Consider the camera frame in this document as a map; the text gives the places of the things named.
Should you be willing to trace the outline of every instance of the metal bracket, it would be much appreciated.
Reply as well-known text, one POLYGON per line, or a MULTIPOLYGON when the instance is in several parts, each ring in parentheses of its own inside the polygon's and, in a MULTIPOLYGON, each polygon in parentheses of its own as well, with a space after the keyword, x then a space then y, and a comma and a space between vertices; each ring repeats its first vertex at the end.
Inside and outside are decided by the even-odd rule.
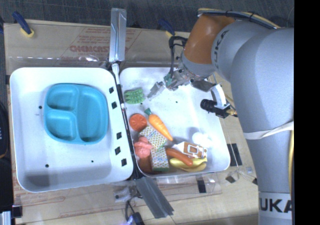
POLYGON ((11 225, 11 212, 3 211, 0 213, 0 225, 11 225))
POLYGON ((227 103, 226 96, 224 90, 222 89, 220 84, 216 84, 212 89, 211 93, 214 95, 214 100, 216 101, 215 107, 217 109, 223 110, 226 107, 230 106, 230 103, 227 103))
POLYGON ((164 82, 156 82, 153 87, 150 89, 150 93, 147 95, 149 100, 153 99, 157 95, 161 94, 162 91, 166 88, 164 82))
POLYGON ((199 89, 203 92, 206 92, 206 93, 209 91, 212 91, 212 89, 216 86, 215 84, 210 83, 205 80, 194 80, 194 81, 190 81, 190 82, 194 88, 197 88, 197 89, 199 89))
POLYGON ((109 62, 121 62, 125 60, 127 11, 125 9, 111 9, 111 33, 109 62))
POLYGON ((174 209, 151 177, 142 177, 135 180, 135 183, 154 218, 173 215, 174 209))
POLYGON ((135 195, 137 195, 137 187, 135 185, 128 185, 124 188, 113 192, 115 202, 127 202, 135 195))
POLYGON ((12 206, 12 218, 21 218, 22 217, 22 205, 13 205, 12 206))

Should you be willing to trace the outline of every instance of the toy banana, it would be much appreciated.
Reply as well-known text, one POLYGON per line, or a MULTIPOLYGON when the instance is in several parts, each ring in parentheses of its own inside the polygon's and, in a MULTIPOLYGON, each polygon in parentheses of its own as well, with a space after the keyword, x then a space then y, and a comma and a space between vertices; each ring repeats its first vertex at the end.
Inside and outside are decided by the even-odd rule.
POLYGON ((198 166, 200 166, 204 162, 208 161, 206 157, 205 158, 192 158, 191 160, 193 161, 191 166, 188 166, 188 165, 184 164, 181 160, 179 160, 179 159, 177 159, 175 157, 171 158, 169 160, 169 163, 170 163, 170 165, 172 165, 175 168, 193 169, 193 168, 197 168, 198 166))
POLYGON ((200 172, 200 171, 204 170, 206 168, 206 166, 207 166, 206 163, 202 163, 199 166, 194 167, 194 168, 181 168, 181 169, 186 172, 193 173, 193 172, 200 172))

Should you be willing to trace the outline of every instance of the toy food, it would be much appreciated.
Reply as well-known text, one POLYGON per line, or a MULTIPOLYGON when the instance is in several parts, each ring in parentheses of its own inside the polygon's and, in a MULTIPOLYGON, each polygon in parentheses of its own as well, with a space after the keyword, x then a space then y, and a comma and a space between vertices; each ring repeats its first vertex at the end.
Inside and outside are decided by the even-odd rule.
POLYGON ((150 108, 147 108, 144 112, 149 115, 149 118, 148 118, 149 123, 154 127, 154 129, 156 129, 160 134, 162 134, 169 141, 174 140, 171 134, 169 133, 169 130, 167 129, 167 127, 165 126, 165 124, 162 122, 162 120, 158 115, 153 114, 150 108))
POLYGON ((197 167, 191 167, 191 168, 181 168, 182 170, 189 172, 189 173, 193 173, 193 172, 200 172, 203 171, 206 168, 207 164, 206 163, 202 163, 197 167))
POLYGON ((192 141, 194 144, 203 146, 207 149, 211 148, 214 143, 207 133, 195 132, 192 135, 192 141))
POLYGON ((136 113, 130 117, 129 125, 136 132, 140 132, 147 127, 148 122, 147 122, 147 119, 143 115, 136 113))
POLYGON ((166 149, 163 145, 167 139, 151 126, 147 126, 139 133, 140 141, 148 141, 152 145, 151 152, 151 168, 154 172, 166 172, 169 170, 169 161, 166 149))
POLYGON ((183 141, 172 146, 173 149, 188 155, 191 158, 204 159, 208 155, 208 149, 197 144, 183 141))
POLYGON ((139 157, 139 158, 146 158, 149 157, 151 152, 150 150, 152 149, 152 145, 149 143, 145 143, 143 141, 137 141, 133 144, 134 146, 134 151, 135 154, 139 157))
POLYGON ((138 165, 139 165, 139 168, 144 171, 145 173, 152 173, 152 167, 151 167, 151 161, 150 161, 150 156, 147 156, 147 157, 143 157, 143 158, 140 158, 138 160, 138 165))
POLYGON ((192 167, 192 165, 194 163, 192 161, 192 159, 189 158, 186 154, 183 154, 183 153, 181 153, 180 151, 178 151, 176 149, 166 148, 165 152, 169 157, 173 157, 173 158, 179 159, 180 161, 182 161, 188 167, 192 167))
POLYGON ((128 104, 142 103, 145 99, 142 89, 129 90, 124 93, 124 100, 128 104))
POLYGON ((186 165, 184 162, 179 160, 178 158, 171 158, 169 160, 170 165, 172 165, 175 168, 196 168, 200 166, 203 162, 207 162, 207 158, 192 158, 192 166, 186 165))

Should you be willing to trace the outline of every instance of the toy carrot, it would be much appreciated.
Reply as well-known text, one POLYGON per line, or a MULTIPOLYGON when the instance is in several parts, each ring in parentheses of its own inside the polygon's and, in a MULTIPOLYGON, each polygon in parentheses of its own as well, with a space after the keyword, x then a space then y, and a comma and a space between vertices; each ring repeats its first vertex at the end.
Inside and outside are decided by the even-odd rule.
POLYGON ((153 114, 150 110, 150 108, 147 108, 144 113, 149 115, 149 123, 156 129, 160 134, 162 134, 164 137, 166 137, 169 141, 173 141, 173 137, 169 133, 169 130, 165 126, 165 124, 162 122, 160 117, 156 114, 153 114))

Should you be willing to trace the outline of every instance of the blue clamp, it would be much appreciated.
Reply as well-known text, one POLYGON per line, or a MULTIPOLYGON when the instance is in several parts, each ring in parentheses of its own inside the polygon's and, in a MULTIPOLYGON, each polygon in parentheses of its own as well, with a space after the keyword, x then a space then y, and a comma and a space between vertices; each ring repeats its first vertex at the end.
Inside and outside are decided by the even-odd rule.
POLYGON ((34 31, 32 28, 29 27, 28 23, 26 22, 25 18, 17 11, 12 13, 13 18, 20 24, 21 32, 26 35, 28 38, 33 37, 34 31))
POLYGON ((171 24, 168 21, 166 21, 165 19, 158 20, 158 24, 160 27, 165 28, 165 30, 168 31, 172 36, 174 36, 176 34, 174 27, 172 27, 171 24))

